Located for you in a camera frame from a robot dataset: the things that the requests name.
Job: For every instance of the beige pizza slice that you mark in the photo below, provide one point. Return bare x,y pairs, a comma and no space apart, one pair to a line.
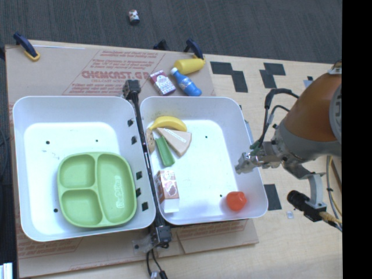
178,141

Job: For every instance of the brown and white carton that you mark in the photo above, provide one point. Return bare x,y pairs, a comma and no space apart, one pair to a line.
168,189

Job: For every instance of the white plastic tray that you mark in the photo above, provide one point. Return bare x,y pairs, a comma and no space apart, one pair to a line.
203,167
37,167

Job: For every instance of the blue bottle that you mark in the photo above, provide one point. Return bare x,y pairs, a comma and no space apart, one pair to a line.
187,83

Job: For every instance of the yellow banana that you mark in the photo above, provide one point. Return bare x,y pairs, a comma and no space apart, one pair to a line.
170,122

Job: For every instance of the yellow bottle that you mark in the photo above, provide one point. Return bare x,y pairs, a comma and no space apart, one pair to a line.
190,65

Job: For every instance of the orange toy fruit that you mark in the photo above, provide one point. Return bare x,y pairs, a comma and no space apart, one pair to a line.
236,200

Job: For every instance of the green celery stick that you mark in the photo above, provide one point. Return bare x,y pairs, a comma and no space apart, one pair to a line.
165,153

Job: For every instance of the red and white carton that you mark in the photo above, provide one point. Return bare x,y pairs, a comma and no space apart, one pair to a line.
162,83

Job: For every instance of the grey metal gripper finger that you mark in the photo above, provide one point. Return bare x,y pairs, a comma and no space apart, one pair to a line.
247,156
241,167

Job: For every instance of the green divided plate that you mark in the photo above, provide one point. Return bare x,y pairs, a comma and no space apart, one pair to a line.
113,185

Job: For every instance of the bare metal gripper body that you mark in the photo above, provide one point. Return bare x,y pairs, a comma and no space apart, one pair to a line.
273,157

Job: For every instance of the brown biscuit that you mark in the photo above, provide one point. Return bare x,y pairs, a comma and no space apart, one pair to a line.
150,142

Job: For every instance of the small red and white can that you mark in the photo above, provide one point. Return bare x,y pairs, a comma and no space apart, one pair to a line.
134,17

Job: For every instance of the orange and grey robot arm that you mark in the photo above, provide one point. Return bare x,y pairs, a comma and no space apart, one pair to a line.
314,112

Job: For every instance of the thin black and white rod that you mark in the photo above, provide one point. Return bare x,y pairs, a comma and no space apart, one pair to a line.
145,155

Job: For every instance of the brown cardboard board red print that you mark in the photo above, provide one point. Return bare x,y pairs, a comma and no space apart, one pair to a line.
87,74

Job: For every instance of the black cylinder on white bracket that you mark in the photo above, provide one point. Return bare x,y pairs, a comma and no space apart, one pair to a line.
308,204

